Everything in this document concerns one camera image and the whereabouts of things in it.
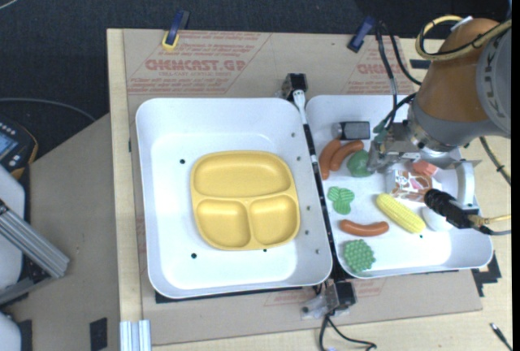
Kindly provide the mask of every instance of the blue clamp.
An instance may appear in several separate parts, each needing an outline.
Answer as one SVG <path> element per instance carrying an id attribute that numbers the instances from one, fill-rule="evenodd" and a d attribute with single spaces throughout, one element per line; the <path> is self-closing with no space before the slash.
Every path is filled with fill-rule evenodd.
<path id="1" fill-rule="evenodd" d="M 375 19 L 371 16 L 367 16 L 364 20 L 362 25 L 357 28 L 355 36 L 350 39 L 349 44 L 347 45 L 347 48 L 352 50 L 353 52 L 358 52 L 362 45 L 363 45 L 363 39 L 365 36 L 372 30 L 372 28 L 375 25 Z"/>
<path id="2" fill-rule="evenodd" d="M 173 18 L 170 31 L 166 32 L 162 39 L 162 47 L 165 50 L 174 50 L 179 41 L 179 35 L 177 34 L 180 30 L 183 30 L 188 26 L 189 11 L 178 10 Z"/>

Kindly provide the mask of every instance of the yellow corn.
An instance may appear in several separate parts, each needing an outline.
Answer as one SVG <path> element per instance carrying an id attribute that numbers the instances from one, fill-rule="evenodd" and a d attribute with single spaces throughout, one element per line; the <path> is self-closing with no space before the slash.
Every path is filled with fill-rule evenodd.
<path id="1" fill-rule="evenodd" d="M 375 199 L 375 203 L 392 221 L 409 232 L 418 233 L 426 228 L 426 223 L 421 217 L 408 206 L 401 204 L 392 195 L 381 193 Z"/>

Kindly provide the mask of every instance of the wooden table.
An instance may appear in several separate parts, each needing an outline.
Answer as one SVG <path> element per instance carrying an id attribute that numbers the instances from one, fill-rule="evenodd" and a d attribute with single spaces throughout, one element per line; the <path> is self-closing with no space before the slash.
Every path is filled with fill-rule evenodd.
<path id="1" fill-rule="evenodd" d="M 294 35 L 299 42 L 302 36 Z M 291 49 L 292 35 L 287 35 L 288 50 Z M 311 35 L 308 40 L 319 45 L 320 41 L 330 41 L 327 35 Z M 407 59 L 418 59 L 414 53 L 413 40 L 401 39 Z M 132 160 L 128 152 L 130 138 L 128 118 L 128 95 L 126 88 L 124 31 L 107 31 L 107 49 L 110 82 L 110 118 L 114 162 L 115 218 L 117 232 L 117 252 L 119 270 L 119 310 L 122 321 L 143 319 L 140 277 L 137 257 L 137 233 L 134 214 L 134 191 L 132 183 Z M 420 76 L 420 71 L 412 71 Z M 502 161 L 510 167 L 510 141 L 491 138 L 493 149 Z M 467 158 L 479 158 L 483 162 L 475 170 L 477 197 L 486 216 L 510 213 L 510 188 L 495 172 L 493 165 L 478 142 L 465 150 Z M 501 279 L 496 284 L 484 286 L 483 310 L 464 314 L 444 314 L 440 316 L 392 320 L 381 323 L 348 325 L 342 329 L 345 335 L 370 340 L 381 350 L 486 350 L 505 349 L 490 328 L 495 323 L 512 341 L 512 276 L 511 237 L 497 236 L 493 239 L 496 258 L 500 265 Z M 316 350 L 318 330 L 296 330 L 256 336 L 241 336 L 220 340 L 190 342 L 156 346 L 154 349 L 167 350 L 266 350 L 294 349 Z M 327 347 L 354 349 L 346 344 L 332 329 L 325 335 Z"/>

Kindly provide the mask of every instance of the yellow plate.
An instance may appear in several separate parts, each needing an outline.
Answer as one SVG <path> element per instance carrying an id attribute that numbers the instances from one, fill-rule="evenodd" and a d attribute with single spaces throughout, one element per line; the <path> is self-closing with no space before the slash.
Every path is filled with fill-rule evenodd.
<path id="1" fill-rule="evenodd" d="M 275 154 L 207 154 L 193 165 L 190 185 L 198 231 L 218 249 L 266 249 L 298 233 L 300 207 L 293 175 Z"/>

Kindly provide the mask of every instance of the brown sausage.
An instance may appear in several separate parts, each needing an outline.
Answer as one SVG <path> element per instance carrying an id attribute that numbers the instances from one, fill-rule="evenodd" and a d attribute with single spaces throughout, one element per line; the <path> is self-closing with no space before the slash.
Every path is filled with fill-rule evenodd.
<path id="1" fill-rule="evenodd" d="M 322 173 L 322 179 L 325 180 L 329 176 L 332 155 L 341 147 L 339 139 L 329 141 L 319 155 L 319 170 Z"/>
<path id="2" fill-rule="evenodd" d="M 388 229 L 389 226 L 386 221 L 368 225 L 358 224 L 348 219 L 342 219 L 340 221 L 340 230 L 352 234 L 353 236 L 379 236 L 387 232 Z"/>
<path id="3" fill-rule="evenodd" d="M 365 147 L 362 141 L 355 140 L 350 141 L 346 145 L 340 147 L 333 155 L 331 159 L 331 171 L 339 171 L 341 162 L 345 160 L 347 156 L 352 153 L 356 153 L 359 150 L 362 150 Z"/>

